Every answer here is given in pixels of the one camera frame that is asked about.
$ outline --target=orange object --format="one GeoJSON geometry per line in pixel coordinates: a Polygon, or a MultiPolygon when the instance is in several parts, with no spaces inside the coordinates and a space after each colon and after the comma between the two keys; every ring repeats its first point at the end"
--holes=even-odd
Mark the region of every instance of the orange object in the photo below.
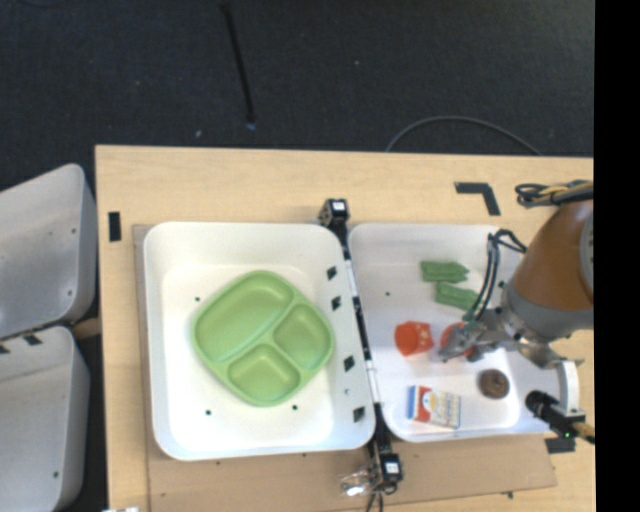
{"type": "Polygon", "coordinates": [[[424,322],[405,322],[396,327],[396,347],[403,356],[426,352],[434,346],[431,326],[424,322]]]}
{"type": "MultiPolygon", "coordinates": [[[[464,327],[464,322],[456,322],[455,324],[451,324],[449,327],[447,327],[443,333],[442,336],[440,337],[440,346],[444,347],[447,344],[447,338],[449,337],[449,334],[451,334],[451,331],[453,331],[453,328],[458,326],[460,328],[464,327]]],[[[470,356],[473,353],[473,348],[470,348],[469,350],[467,350],[464,355],[465,356],[470,356]]]]}

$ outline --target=wooden table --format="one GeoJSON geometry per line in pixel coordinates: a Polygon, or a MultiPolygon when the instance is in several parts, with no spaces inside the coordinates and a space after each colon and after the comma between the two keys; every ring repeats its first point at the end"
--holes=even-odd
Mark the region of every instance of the wooden table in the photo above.
{"type": "MultiPolygon", "coordinates": [[[[348,200],[353,223],[489,223],[528,243],[553,209],[518,206],[514,186],[578,178],[593,178],[591,159],[98,146],[109,506],[301,512],[363,510],[366,503],[340,496],[337,485],[350,466],[366,460],[358,450],[198,463],[162,454],[145,421],[134,226],[306,223],[325,199],[340,197],[348,200]],[[490,215],[482,195],[458,193],[456,182],[487,183],[501,215],[490,215]]],[[[595,423],[593,333],[576,333],[555,349],[585,360],[581,403],[595,423]]],[[[581,441],[575,452],[551,457],[541,435],[394,448],[407,477],[385,501],[389,510],[595,510],[595,449],[581,441]]]]}

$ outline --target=dark floor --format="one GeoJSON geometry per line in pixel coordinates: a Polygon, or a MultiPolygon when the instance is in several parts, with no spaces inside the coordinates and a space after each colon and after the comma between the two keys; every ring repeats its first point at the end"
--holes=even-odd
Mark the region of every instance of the dark floor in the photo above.
{"type": "MultiPolygon", "coordinates": [[[[434,121],[393,150],[593,156],[595,0],[231,6],[255,130],[218,2],[0,2],[0,190],[69,162],[94,188],[96,144],[384,151],[440,116],[482,124],[434,121]]],[[[74,512],[105,505],[100,340],[82,350],[94,388],[74,512]]]]}

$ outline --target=brown round object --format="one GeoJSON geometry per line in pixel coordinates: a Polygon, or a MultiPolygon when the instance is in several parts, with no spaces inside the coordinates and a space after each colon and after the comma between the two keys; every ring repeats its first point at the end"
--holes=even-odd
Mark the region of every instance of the brown round object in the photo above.
{"type": "Polygon", "coordinates": [[[498,370],[485,370],[478,381],[480,391],[487,398],[504,398],[509,394],[509,379],[498,370]]]}

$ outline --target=green plate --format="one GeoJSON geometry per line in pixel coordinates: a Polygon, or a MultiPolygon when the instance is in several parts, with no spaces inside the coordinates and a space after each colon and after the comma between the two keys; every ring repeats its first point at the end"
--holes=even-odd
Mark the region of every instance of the green plate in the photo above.
{"type": "Polygon", "coordinates": [[[247,402],[277,405],[297,393],[329,361],[331,325],[281,276],[245,274],[198,311],[192,324],[196,352],[247,402]]]}

